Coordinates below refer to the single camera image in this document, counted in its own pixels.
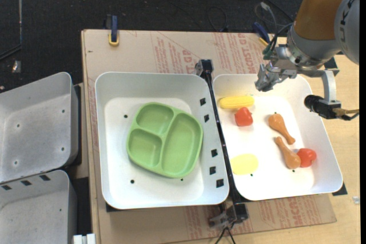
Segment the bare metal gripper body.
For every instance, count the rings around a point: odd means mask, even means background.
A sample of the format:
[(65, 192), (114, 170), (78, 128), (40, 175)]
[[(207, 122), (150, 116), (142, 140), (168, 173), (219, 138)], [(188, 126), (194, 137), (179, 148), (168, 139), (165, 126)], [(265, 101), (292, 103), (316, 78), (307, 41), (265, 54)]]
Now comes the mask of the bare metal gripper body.
[(266, 70), (276, 78), (295, 78), (315, 71), (314, 61), (297, 47), (279, 46), (270, 56)]

